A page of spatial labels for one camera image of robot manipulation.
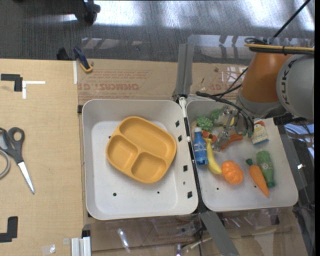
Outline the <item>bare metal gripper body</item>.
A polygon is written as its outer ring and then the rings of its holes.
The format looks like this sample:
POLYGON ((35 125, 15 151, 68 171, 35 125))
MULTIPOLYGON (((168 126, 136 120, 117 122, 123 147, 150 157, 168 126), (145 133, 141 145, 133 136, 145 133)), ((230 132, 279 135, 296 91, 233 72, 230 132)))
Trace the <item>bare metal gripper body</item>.
POLYGON ((241 111, 238 111, 237 115, 234 117, 236 117, 236 124, 235 124, 236 134, 244 137, 248 136, 249 133, 251 132, 251 123, 248 120, 248 118, 245 115, 243 115, 241 111))

